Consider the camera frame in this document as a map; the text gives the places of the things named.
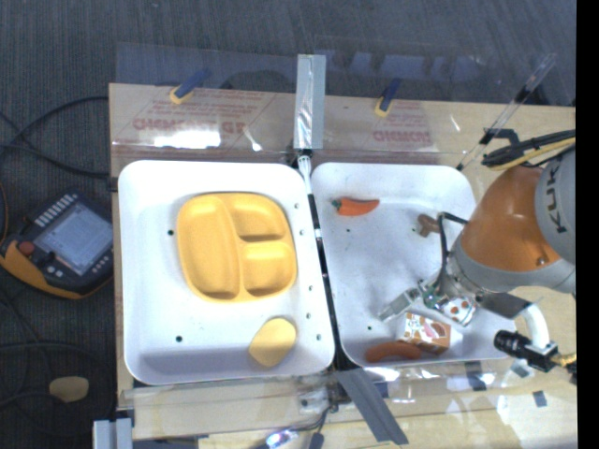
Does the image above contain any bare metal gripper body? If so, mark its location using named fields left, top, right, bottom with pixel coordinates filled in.
left=417, top=267, right=483, bottom=311

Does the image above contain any white can with red dots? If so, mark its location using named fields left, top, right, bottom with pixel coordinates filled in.
left=441, top=297, right=479, bottom=328

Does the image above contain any orange printed carton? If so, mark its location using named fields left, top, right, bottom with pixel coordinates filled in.
left=401, top=311, right=453, bottom=356

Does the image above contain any white plastic tray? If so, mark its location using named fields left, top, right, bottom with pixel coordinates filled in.
left=310, top=161, right=517, bottom=369
left=116, top=159, right=337, bottom=386

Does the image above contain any brown sausage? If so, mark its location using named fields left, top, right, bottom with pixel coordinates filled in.
left=364, top=340, right=423, bottom=365

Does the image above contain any brown biscuit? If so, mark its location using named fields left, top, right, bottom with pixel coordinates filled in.
left=416, top=212, right=444, bottom=239

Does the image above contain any orange carrot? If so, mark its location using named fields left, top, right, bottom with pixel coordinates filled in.
left=330, top=196, right=381, bottom=218

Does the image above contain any yellow divided plate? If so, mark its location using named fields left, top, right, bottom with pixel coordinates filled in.
left=175, top=192, right=300, bottom=304

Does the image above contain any brown cardboard board red print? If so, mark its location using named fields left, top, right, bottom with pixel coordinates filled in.
left=108, top=81, right=577, bottom=440

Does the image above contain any pale yellow oval bread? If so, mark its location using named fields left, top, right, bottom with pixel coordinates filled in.
left=48, top=375, right=91, bottom=404

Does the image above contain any black cylinder on white bracket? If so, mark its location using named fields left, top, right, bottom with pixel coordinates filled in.
left=493, top=297, right=561, bottom=373

